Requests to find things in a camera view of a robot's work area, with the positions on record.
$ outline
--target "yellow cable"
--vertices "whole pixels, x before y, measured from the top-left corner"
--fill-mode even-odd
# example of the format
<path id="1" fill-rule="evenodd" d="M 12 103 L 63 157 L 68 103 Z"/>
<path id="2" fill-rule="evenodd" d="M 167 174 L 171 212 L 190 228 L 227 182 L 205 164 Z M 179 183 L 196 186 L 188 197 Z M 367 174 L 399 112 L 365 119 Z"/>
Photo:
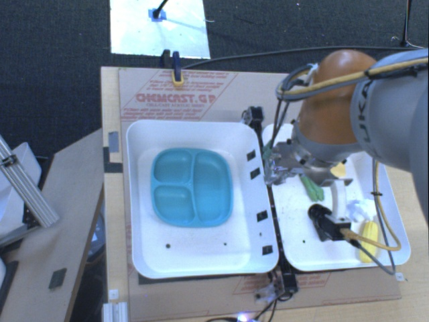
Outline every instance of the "yellow cable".
<path id="1" fill-rule="evenodd" d="M 375 162 L 375 176 L 374 177 L 375 177 L 375 189 L 376 189 L 377 193 L 378 193 L 378 190 L 379 190 L 378 189 L 379 188 L 378 168 L 379 168 L 379 162 L 376 161 Z M 391 246 L 383 245 L 383 244 L 381 244 L 379 242 L 373 241 L 372 239 L 368 239 L 366 237 L 360 236 L 359 234 L 357 234 L 354 231 L 351 231 L 350 229 L 347 229 L 347 228 L 340 229 L 340 232 L 344 235 L 344 237 L 346 239 L 355 239 L 357 241 L 367 242 L 368 244 L 372 244 L 375 247 L 378 247 L 378 248 L 381 248 L 381 249 L 384 249 L 384 250 L 391 250 L 393 252 L 401 250 L 401 248 L 402 248 L 401 242 L 397 238 L 396 234 L 393 232 L 393 229 L 391 228 L 391 226 L 389 224 L 389 221 L 387 220 L 387 217 L 386 217 L 384 209 L 383 209 L 383 205 L 381 204 L 380 196 L 377 195 L 377 194 L 375 194 L 374 195 L 374 199 L 377 200 L 377 204 L 379 206 L 381 217 L 382 217 L 382 219 L 384 221 L 384 224 L 386 225 L 386 228 L 389 230 L 392 238 L 395 240 L 395 242 L 397 244 L 396 247 L 391 247 Z"/>
<path id="2" fill-rule="evenodd" d="M 303 94 L 303 93 L 309 93 L 309 92 L 317 91 L 319 89 L 324 89 L 324 88 L 329 87 L 329 86 L 338 85 L 341 83 L 347 83 L 349 81 L 356 81 L 356 80 L 364 79 L 364 78 L 367 78 L 368 76 L 385 74 L 387 72 L 393 72 L 395 70 L 405 69 L 407 67 L 415 66 L 417 64 L 427 64 L 427 63 L 428 63 L 428 58 L 424 57 L 424 58 L 419 58 L 417 60 L 410 60 L 410 61 L 405 61 L 405 62 L 400 62 L 400 63 L 395 63 L 395 64 L 389 64 L 387 66 L 381 66 L 381 67 L 365 70 L 362 72 L 356 72 L 353 74 L 340 76 L 338 78 L 332 78 L 330 80 L 322 81 L 321 83 L 316 83 L 315 85 L 311 85 L 309 87 L 304 87 L 302 89 L 296 89 L 293 91 L 282 91 L 281 94 L 282 95 L 298 95 L 298 94 Z"/>

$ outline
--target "black carpet floor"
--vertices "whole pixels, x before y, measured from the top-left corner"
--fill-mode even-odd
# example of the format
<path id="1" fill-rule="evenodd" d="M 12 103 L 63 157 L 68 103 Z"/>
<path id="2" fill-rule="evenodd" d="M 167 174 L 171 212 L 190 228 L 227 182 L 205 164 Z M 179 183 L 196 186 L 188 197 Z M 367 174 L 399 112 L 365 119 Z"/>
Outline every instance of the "black carpet floor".
<path id="1" fill-rule="evenodd" d="M 315 46 L 394 47 L 406 0 L 204 0 L 212 58 Z M 101 127 L 100 67 L 154 67 L 110 52 L 109 0 L 0 0 L 0 134 L 49 156 Z M 410 40 L 428 46 L 428 0 L 413 0 Z M 380 58 L 386 51 L 369 51 Z M 200 69 L 287 72 L 327 51 Z"/>

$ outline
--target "dark floor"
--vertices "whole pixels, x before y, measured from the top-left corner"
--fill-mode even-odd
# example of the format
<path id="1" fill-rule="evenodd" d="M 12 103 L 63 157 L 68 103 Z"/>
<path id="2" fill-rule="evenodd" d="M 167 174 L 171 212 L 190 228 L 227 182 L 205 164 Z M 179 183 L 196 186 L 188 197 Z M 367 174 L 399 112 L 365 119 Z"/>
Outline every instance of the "dark floor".
<path id="1" fill-rule="evenodd" d="M 406 12 L 406 0 L 203 1 L 206 18 L 214 20 L 207 25 L 212 58 L 321 46 L 393 48 Z M 410 15 L 410 41 L 423 47 L 428 2 L 412 0 Z M 49 156 L 101 127 L 101 66 L 159 62 L 110 53 L 109 0 L 0 0 L 0 20 L 0 134 L 11 147 L 29 142 L 36 155 Z M 367 53 L 381 58 L 392 51 L 397 50 Z M 223 61 L 200 69 L 288 72 L 328 53 Z M 85 290 L 99 288 L 100 271 L 84 277 Z"/>

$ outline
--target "blue divided plate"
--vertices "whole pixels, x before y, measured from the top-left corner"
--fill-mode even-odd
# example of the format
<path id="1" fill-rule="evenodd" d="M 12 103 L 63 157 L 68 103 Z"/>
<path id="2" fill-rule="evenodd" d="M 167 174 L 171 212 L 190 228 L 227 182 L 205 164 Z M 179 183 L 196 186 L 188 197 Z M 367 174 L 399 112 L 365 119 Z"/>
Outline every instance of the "blue divided plate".
<path id="1" fill-rule="evenodd" d="M 180 227 L 215 227 L 233 210 L 229 165 L 215 152 L 172 148 L 160 152 L 151 168 L 156 215 Z"/>

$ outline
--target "blue plate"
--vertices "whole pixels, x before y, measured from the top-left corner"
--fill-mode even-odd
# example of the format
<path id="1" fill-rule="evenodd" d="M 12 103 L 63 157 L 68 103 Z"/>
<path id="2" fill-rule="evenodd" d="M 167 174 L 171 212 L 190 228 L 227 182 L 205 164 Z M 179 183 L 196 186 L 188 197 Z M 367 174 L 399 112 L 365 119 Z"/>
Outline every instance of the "blue plate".
<path id="1" fill-rule="evenodd" d="M 159 153 L 151 168 L 156 215 L 180 227 L 214 227 L 233 209 L 231 171 L 215 152 L 172 148 Z"/>

